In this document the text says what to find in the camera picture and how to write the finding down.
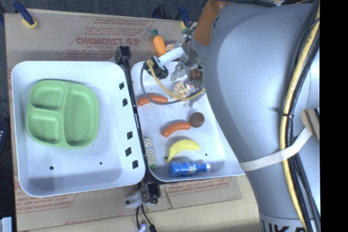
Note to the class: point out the orange sausage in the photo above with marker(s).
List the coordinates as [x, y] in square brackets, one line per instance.
[152, 99]
[176, 128]

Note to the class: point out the white plastic tray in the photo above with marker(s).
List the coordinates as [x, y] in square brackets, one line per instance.
[214, 144]
[81, 171]

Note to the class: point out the blue bottle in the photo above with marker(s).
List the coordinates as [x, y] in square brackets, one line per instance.
[185, 169]

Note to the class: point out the white patterned packet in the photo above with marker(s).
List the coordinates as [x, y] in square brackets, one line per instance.
[150, 152]

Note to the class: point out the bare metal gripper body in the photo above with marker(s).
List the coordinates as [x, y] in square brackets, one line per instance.
[191, 59]

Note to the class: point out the orange carrot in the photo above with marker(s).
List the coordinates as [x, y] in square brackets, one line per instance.
[159, 44]

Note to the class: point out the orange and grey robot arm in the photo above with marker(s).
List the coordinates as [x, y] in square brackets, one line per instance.
[253, 84]

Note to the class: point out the green divided plate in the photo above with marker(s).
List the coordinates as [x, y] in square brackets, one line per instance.
[79, 114]

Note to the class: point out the brown round biscuit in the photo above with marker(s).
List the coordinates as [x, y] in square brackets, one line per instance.
[197, 119]

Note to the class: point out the brown cardboard board red print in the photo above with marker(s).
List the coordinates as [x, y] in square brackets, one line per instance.
[89, 35]

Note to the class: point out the yellow banana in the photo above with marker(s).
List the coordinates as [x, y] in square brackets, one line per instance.
[182, 146]

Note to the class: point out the pale pizza slice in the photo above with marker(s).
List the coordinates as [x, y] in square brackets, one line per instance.
[180, 91]

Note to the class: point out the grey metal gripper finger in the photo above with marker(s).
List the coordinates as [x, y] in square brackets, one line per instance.
[177, 71]
[192, 101]

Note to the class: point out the pale bread piece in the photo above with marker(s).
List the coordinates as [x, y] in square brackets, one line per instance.
[170, 47]

